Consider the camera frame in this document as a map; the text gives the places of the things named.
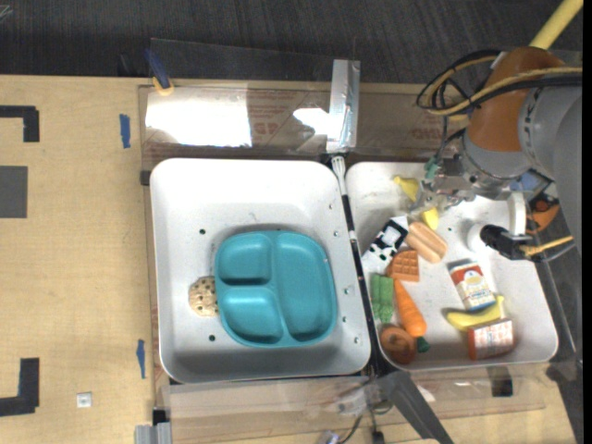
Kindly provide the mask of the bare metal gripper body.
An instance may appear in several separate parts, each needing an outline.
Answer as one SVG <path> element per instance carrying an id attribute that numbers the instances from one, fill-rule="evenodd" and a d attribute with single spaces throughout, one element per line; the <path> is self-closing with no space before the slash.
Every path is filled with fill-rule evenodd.
<path id="1" fill-rule="evenodd" d="M 510 180 L 491 175 L 464 154 L 433 156 L 424 165 L 422 192 L 428 201 L 471 202 L 477 196 L 490 200 L 503 197 Z"/>

